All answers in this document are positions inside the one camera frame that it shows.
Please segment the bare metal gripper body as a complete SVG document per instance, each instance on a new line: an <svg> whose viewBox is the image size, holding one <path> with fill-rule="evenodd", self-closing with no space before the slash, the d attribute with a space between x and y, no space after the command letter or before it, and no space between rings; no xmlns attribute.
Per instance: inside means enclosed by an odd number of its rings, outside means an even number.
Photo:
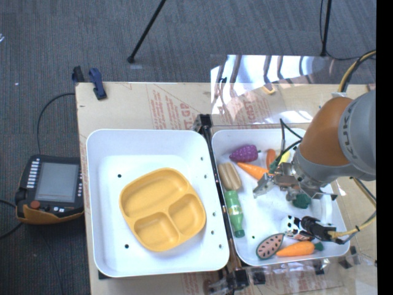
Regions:
<svg viewBox="0 0 393 295"><path fill-rule="evenodd" d="M275 169L273 182L287 193L301 193L304 192L302 182L305 177L302 169L292 163L283 162Z"/></svg>

